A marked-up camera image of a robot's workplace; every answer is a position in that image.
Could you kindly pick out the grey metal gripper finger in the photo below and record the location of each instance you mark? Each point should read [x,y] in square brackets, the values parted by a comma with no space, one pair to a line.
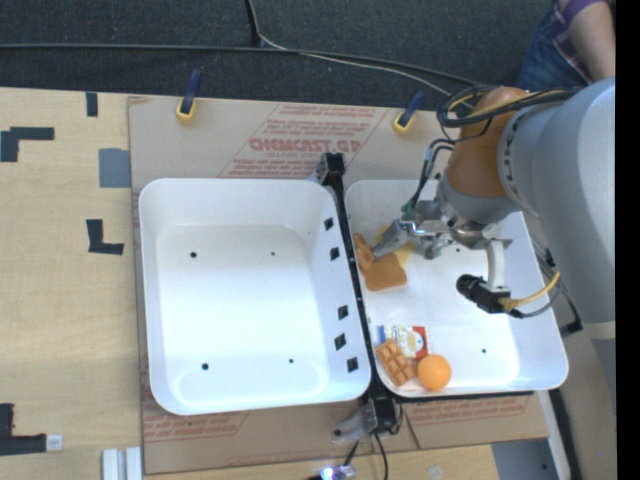
[435,248]
[392,238]

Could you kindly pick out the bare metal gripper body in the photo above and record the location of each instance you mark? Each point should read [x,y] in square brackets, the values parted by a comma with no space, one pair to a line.
[462,233]

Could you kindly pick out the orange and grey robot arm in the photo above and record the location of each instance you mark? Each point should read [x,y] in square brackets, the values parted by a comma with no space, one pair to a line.
[555,168]

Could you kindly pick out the yellow cheese slice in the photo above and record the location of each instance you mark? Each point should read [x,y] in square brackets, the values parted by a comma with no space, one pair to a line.
[404,253]

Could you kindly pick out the brown toast slice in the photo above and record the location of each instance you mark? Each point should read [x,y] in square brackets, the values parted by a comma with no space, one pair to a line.
[385,275]

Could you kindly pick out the white plastic tray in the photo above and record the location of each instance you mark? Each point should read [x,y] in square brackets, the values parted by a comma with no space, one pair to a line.
[450,328]
[240,298]

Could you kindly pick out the white and red carton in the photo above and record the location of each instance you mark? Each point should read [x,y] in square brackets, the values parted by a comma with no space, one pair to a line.
[412,340]

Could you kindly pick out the brown waffle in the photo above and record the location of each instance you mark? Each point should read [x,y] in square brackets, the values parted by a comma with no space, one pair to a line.
[395,363]

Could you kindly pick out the orange ball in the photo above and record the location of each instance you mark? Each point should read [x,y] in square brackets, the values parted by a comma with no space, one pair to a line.
[434,373]

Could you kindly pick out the brown cardboard board red print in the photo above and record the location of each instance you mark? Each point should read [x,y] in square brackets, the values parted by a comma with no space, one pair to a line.
[210,138]

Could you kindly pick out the person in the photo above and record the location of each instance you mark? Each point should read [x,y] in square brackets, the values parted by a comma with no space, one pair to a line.
[575,33]

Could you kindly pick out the black cylinder on white bracket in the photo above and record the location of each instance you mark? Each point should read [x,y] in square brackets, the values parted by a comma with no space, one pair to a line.
[482,293]

